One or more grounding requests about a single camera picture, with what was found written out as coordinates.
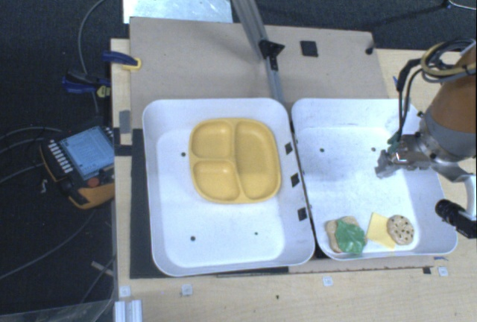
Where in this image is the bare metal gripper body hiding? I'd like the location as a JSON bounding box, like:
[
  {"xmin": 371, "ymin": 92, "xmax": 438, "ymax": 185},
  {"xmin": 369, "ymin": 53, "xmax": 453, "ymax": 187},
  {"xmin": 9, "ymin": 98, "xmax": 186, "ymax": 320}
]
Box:
[{"xmin": 389, "ymin": 132, "xmax": 449, "ymax": 172}]

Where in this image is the white plastic tray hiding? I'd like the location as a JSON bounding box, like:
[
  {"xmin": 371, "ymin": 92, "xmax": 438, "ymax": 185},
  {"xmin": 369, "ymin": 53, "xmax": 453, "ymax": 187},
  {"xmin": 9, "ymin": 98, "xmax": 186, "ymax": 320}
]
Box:
[
  {"xmin": 290, "ymin": 97, "xmax": 459, "ymax": 262},
  {"xmin": 141, "ymin": 97, "xmax": 316, "ymax": 277}
]

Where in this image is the yellow cheese slice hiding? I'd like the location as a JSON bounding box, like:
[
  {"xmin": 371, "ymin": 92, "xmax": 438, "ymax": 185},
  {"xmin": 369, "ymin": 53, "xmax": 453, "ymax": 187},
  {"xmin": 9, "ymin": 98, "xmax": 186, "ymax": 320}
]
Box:
[{"xmin": 364, "ymin": 212, "xmax": 397, "ymax": 250}]

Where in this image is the chocolate chip cookie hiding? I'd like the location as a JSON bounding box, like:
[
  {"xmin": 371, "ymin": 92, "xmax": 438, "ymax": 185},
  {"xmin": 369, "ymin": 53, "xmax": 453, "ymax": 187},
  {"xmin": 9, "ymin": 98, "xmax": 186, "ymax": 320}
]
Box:
[{"xmin": 386, "ymin": 215, "xmax": 415, "ymax": 246}]

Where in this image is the green lettuce leaf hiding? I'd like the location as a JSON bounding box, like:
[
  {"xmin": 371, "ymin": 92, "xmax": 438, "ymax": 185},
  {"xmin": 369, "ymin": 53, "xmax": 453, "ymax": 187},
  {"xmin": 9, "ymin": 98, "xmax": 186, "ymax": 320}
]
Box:
[{"xmin": 334, "ymin": 219, "xmax": 367, "ymax": 256}]

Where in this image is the tan bread slice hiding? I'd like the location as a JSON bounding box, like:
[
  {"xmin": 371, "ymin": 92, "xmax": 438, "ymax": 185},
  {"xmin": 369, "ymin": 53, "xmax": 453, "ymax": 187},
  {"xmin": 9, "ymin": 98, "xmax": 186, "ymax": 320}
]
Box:
[{"xmin": 324, "ymin": 215, "xmax": 363, "ymax": 253}]

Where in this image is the yellow divided plate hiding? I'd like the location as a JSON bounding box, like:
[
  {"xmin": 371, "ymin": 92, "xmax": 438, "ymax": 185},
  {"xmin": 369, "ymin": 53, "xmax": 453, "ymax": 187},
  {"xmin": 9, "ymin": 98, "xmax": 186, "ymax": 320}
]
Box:
[{"xmin": 188, "ymin": 118, "xmax": 282, "ymax": 206}]

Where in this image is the brown cardboard board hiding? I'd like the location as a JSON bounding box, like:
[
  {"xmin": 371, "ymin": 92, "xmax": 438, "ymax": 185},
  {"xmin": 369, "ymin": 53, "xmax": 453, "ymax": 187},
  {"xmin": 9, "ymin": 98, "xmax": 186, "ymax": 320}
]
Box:
[{"xmin": 128, "ymin": 16, "xmax": 437, "ymax": 276}]

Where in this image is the black cylinder on white bracket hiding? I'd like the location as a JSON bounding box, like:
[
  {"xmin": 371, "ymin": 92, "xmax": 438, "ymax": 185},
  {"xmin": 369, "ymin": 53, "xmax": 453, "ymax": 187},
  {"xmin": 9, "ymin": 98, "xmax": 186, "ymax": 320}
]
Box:
[{"xmin": 434, "ymin": 160, "xmax": 477, "ymax": 239}]

